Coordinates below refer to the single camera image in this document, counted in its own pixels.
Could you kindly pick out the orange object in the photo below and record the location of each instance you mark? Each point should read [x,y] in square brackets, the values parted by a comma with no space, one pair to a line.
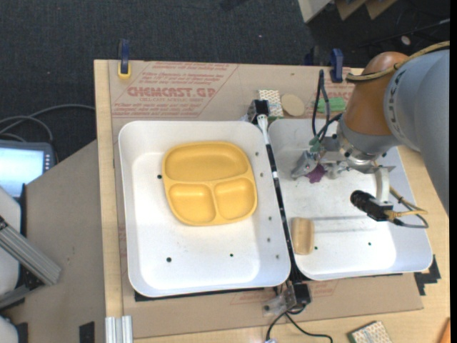
[445,332]

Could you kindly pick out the purple grapes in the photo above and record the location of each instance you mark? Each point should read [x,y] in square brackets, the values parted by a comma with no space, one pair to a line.
[316,174]

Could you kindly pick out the brown cardboard board red print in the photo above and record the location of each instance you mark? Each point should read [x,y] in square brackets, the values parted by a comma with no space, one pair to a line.
[178,91]

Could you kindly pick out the white patterned packet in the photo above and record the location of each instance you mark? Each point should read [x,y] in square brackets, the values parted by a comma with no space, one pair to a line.
[272,100]
[371,333]

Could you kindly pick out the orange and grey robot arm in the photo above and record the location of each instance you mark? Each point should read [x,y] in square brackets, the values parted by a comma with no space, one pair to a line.
[403,102]

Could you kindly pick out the yellow divided plate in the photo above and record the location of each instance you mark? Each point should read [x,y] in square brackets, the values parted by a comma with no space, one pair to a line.
[209,182]

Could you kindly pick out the green toy vegetable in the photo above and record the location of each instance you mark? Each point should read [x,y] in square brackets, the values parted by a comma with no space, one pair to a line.
[333,105]

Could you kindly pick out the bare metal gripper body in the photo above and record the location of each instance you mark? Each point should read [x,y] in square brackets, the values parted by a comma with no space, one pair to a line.
[339,153]

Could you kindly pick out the white plastic tray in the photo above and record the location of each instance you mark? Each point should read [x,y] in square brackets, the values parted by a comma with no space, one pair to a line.
[200,256]
[342,248]

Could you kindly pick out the tan bread loaf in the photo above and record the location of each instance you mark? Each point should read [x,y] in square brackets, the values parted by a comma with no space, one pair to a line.
[302,236]

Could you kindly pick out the thin black and white rod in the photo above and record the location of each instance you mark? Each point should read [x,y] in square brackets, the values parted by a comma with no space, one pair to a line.
[278,188]

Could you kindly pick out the black cylinder on white bracket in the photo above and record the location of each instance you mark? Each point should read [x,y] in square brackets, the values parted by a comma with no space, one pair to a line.
[367,202]

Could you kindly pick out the tan round biscuit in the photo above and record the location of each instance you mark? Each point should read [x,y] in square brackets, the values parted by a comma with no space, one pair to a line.
[292,104]

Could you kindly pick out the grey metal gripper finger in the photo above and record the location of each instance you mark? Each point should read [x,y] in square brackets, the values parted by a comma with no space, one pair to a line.
[303,164]
[335,170]

